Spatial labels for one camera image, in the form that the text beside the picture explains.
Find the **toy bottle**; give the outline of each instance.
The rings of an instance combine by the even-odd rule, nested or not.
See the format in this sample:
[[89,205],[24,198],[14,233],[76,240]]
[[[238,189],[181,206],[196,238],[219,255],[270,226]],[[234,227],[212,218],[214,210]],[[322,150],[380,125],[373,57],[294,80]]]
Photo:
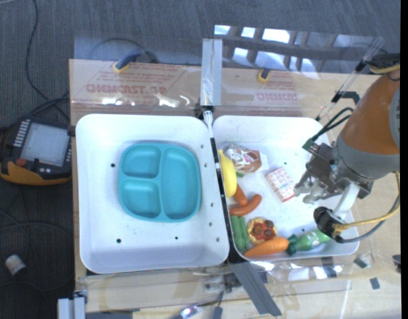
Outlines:
[[323,234],[323,232],[321,232],[319,229],[309,231],[303,235],[300,235],[299,237],[296,235],[291,235],[288,238],[290,244],[288,245],[286,252],[289,255],[293,255],[297,251],[310,251],[322,243],[328,242],[330,239],[331,238],[329,236]]

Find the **orange carrot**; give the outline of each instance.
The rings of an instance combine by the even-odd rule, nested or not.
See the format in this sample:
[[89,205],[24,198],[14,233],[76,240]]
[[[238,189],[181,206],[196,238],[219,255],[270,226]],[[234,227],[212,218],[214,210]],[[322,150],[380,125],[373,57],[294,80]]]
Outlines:
[[239,205],[246,205],[249,202],[247,196],[245,196],[244,191],[241,189],[239,184],[237,184],[237,190],[235,191],[234,196]]
[[251,200],[246,205],[239,205],[238,207],[231,207],[229,209],[229,215],[236,215],[236,216],[244,216],[248,213],[251,213],[253,210],[257,208],[257,206],[262,201],[262,196],[259,194],[255,194],[251,197]]
[[246,257],[258,257],[260,255],[271,255],[286,251],[290,241],[284,237],[274,237],[265,241],[244,253]]

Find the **table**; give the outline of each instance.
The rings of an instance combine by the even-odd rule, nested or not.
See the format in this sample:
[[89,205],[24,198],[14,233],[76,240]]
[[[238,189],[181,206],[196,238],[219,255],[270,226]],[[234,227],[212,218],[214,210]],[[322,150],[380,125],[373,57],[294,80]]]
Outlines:
[[[102,105],[102,98],[108,96],[108,87],[116,85],[110,74],[110,63],[97,60],[72,60],[71,80],[71,125],[89,113],[130,113],[132,110],[144,114],[174,112],[193,114],[193,105],[198,101],[201,69],[198,66],[132,63],[132,70],[147,76],[144,83],[152,85],[151,98],[147,90],[140,90],[145,108],[132,108],[127,104]],[[258,70],[224,68],[222,70],[223,93],[229,102],[226,113],[243,114],[275,113],[279,116],[304,116],[314,118],[320,107],[325,105],[346,79],[346,74],[272,72],[267,85],[256,81]],[[90,79],[101,79],[92,82]],[[377,77],[361,75],[351,90],[363,94]],[[88,91],[95,89],[94,102],[88,102]],[[276,100],[276,94],[283,89],[284,99]],[[188,97],[189,104],[178,108],[160,108],[161,103],[179,101],[176,94]],[[342,101],[342,106],[353,105],[351,100]],[[341,128],[336,128],[336,136]],[[212,318],[218,305],[218,295],[224,289],[229,273],[226,266],[198,268],[196,270],[157,270],[128,272],[108,275],[90,275],[79,255],[78,188],[76,170],[76,142],[72,139],[73,197],[74,197],[74,238],[76,291],[87,295],[86,312],[111,312],[137,310],[133,318],[171,318],[188,304],[203,304],[196,318]],[[376,181],[371,194],[357,200],[352,208],[355,219],[372,219],[388,212],[395,201],[397,186],[393,174]],[[365,230],[372,228],[366,225]],[[280,318],[400,318],[401,317],[401,274],[393,261],[393,255],[400,255],[400,213],[388,219],[372,236],[361,242],[358,252],[343,259],[334,257],[330,261],[300,261],[296,270],[280,264],[266,273],[265,283],[279,306]],[[324,263],[330,273],[320,273]],[[266,318],[261,316],[240,286],[225,289],[223,318]]]

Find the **blue divided plate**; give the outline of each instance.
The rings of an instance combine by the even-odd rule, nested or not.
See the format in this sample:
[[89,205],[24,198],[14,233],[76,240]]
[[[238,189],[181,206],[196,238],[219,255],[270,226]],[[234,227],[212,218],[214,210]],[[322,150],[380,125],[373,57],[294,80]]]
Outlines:
[[174,144],[134,144],[124,150],[120,159],[118,195],[123,209],[132,217],[186,221],[201,203],[197,158]]

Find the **red and white box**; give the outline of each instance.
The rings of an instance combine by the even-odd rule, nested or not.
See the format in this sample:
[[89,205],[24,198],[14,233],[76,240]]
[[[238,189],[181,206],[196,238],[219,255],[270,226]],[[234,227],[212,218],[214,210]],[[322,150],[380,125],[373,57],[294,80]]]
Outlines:
[[282,202],[294,197],[296,184],[283,167],[266,174],[265,178]]

